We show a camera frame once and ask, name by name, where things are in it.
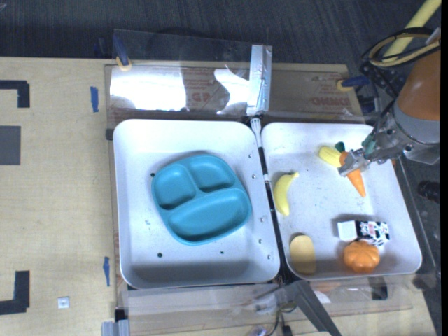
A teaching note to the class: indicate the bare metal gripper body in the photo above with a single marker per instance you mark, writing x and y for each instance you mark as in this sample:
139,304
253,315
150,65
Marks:
386,142

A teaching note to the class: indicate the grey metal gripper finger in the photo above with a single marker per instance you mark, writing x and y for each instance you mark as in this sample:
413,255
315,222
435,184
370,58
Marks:
362,162
347,164

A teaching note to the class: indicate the orange carrot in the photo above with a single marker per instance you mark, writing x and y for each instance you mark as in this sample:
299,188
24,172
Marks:
357,184

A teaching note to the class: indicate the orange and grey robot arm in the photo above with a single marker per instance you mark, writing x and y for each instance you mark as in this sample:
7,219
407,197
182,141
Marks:
420,93

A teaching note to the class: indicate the yellow corn cob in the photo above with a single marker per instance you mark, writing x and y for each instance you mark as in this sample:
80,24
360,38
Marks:
329,155

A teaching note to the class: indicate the white plastic tray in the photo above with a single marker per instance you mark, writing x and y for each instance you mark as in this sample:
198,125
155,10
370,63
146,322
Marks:
322,201
140,201

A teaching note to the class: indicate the yellow banana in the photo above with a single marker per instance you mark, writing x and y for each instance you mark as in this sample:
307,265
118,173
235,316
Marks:
281,194

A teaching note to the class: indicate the orange pumpkin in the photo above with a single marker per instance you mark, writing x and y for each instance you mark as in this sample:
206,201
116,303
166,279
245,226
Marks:
361,257

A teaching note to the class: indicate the pale yellow oval bread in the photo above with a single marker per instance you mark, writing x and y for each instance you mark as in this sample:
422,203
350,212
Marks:
302,255

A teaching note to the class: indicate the blue divided plate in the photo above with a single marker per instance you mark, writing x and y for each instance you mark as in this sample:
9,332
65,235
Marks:
206,215

